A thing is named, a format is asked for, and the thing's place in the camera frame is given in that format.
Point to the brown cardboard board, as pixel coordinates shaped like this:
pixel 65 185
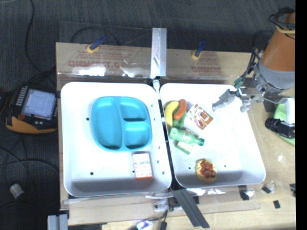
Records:
pixel 271 200

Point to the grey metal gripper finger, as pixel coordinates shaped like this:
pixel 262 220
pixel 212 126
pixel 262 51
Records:
pixel 245 105
pixel 224 100

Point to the orange and white carton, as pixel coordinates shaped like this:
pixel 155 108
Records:
pixel 142 165

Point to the green bottle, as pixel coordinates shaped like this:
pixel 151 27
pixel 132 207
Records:
pixel 183 136

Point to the black and white thin rod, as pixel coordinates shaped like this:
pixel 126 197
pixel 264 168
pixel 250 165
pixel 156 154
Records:
pixel 163 118

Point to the yellow pizza slice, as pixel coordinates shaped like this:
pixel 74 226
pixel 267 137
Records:
pixel 205 170

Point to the blue divided plate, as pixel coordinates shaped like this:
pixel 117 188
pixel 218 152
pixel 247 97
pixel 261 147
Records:
pixel 108 121

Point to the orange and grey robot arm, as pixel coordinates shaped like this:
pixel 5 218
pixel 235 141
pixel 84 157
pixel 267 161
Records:
pixel 278 54

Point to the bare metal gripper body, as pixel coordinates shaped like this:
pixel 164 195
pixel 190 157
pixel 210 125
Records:
pixel 253 90

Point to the green broccoli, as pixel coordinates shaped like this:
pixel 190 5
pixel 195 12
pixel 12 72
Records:
pixel 178 123

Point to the orange sausage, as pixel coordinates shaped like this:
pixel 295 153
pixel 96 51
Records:
pixel 181 109

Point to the grey metal cylinder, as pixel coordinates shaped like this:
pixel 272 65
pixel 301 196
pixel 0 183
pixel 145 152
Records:
pixel 16 190

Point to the orange and white packet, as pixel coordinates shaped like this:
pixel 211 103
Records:
pixel 200 116

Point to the yellow banana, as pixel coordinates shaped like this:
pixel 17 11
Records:
pixel 169 111

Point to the white plastic tray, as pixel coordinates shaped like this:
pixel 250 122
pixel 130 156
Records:
pixel 79 133
pixel 235 140

